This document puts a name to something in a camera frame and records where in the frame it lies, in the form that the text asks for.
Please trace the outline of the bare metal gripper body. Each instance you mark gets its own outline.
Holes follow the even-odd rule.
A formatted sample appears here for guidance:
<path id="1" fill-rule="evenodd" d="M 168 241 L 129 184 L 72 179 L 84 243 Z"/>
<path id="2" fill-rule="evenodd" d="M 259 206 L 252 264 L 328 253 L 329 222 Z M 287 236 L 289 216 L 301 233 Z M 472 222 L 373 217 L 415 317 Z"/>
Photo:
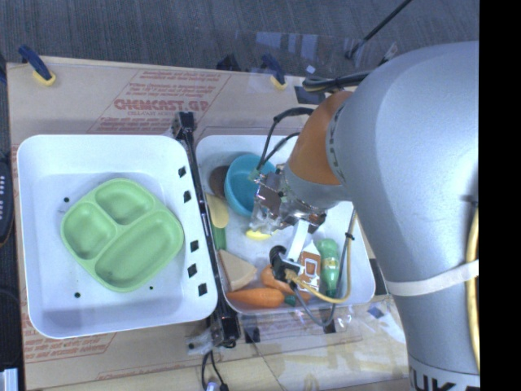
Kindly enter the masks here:
<path id="1" fill-rule="evenodd" d="M 268 212 L 277 213 L 281 218 L 279 230 L 299 222 L 305 222 L 311 230 L 316 230 L 326 220 L 326 210 L 303 200 L 290 187 L 287 175 L 280 170 L 260 175 L 254 209 L 261 209 L 265 216 Z"/>

